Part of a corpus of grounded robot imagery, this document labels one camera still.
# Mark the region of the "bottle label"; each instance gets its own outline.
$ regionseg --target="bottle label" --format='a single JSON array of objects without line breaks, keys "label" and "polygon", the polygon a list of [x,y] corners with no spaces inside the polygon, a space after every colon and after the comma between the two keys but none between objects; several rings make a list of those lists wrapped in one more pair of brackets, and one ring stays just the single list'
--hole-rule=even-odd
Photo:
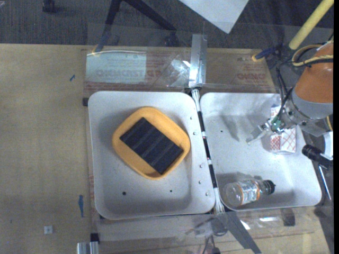
[{"label": "bottle label", "polygon": [[241,205],[257,201],[260,197],[259,185],[254,180],[245,180],[238,182],[239,189],[242,193]]}]

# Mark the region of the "caster wheel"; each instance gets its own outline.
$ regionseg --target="caster wheel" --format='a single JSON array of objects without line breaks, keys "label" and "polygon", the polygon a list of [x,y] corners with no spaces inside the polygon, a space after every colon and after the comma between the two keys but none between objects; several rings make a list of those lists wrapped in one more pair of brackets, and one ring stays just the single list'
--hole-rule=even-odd
[{"label": "caster wheel", "polygon": [[44,11],[44,12],[55,12],[54,1],[53,0],[43,0],[42,11]]}]

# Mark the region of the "blue mark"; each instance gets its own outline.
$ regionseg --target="blue mark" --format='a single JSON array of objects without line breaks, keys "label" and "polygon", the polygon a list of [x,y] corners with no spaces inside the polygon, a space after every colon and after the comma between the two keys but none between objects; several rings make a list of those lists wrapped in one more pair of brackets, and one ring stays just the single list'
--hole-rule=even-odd
[{"label": "blue mark", "polygon": [[80,212],[81,212],[81,217],[84,217],[84,196],[79,195],[79,200],[78,200]]}]

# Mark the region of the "white tray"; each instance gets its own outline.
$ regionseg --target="white tray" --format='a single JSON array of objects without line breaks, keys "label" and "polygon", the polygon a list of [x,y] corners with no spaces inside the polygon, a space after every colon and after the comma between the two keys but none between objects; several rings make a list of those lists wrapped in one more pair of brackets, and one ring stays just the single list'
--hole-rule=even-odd
[{"label": "white tray", "polygon": [[[136,173],[119,158],[111,144],[115,129],[144,106],[155,107],[166,114],[191,140],[189,154],[160,180],[150,180]],[[213,208],[215,196],[191,97],[171,92],[97,92],[88,101],[88,111],[95,206],[103,217],[128,219],[198,214]]]},{"label": "white tray", "polygon": [[312,162],[301,153],[305,145],[297,127],[297,151],[291,155],[269,152],[269,137],[253,142],[246,138],[270,117],[270,107],[278,94],[207,93],[201,97],[202,116],[220,191],[227,183],[248,177],[270,179],[275,192],[258,202],[238,209],[255,210],[314,206],[322,191]]}]

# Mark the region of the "wooden surface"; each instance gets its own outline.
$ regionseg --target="wooden surface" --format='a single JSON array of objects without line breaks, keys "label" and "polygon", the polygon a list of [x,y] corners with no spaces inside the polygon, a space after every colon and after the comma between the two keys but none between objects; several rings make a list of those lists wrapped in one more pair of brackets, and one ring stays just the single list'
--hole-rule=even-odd
[{"label": "wooden surface", "polygon": [[[86,50],[84,46],[0,44],[0,253],[75,253],[76,243],[90,240],[86,108],[82,106]],[[84,198],[84,217],[79,195]],[[252,223],[249,232],[263,253],[329,253],[313,208],[295,212],[295,227],[263,229],[253,220],[259,217],[256,214],[240,218]],[[53,233],[44,235],[48,225]],[[203,243],[196,240],[194,248],[159,250],[166,247],[160,239],[158,250],[153,244],[152,250],[138,251],[143,242],[129,241],[125,251],[201,253]],[[112,253],[108,242],[101,248],[101,253]],[[222,253],[252,253],[234,240],[221,241],[219,248]]]}]

